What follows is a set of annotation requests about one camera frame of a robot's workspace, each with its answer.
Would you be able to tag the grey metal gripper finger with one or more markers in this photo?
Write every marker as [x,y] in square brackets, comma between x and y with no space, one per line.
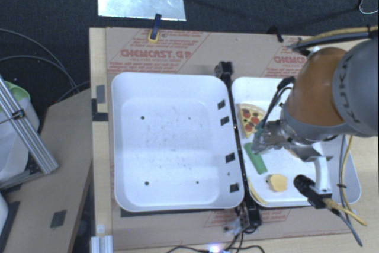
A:
[267,149]
[256,148]

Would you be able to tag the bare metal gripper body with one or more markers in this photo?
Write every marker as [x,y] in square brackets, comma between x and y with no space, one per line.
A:
[278,136]

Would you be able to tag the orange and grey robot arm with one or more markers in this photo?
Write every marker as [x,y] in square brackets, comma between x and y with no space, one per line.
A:
[322,89]

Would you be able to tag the green flat strip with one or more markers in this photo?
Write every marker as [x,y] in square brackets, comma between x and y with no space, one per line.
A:
[258,161]

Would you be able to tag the thin black rod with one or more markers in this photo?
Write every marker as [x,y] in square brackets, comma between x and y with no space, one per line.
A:
[238,139]

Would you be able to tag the toy pizza slice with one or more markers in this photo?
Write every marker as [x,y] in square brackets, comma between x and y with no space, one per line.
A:
[250,120]

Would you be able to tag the white plastic tray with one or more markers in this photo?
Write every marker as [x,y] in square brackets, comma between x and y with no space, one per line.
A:
[174,145]
[284,174]

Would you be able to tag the yellow toy biscuit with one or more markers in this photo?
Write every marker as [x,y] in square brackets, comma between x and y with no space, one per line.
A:
[278,182]

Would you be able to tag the brown cardboard board red print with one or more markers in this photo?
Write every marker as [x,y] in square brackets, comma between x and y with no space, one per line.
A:
[177,50]

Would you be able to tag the black cylinder on white bracket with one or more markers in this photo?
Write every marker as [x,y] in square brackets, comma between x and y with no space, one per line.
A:
[311,189]

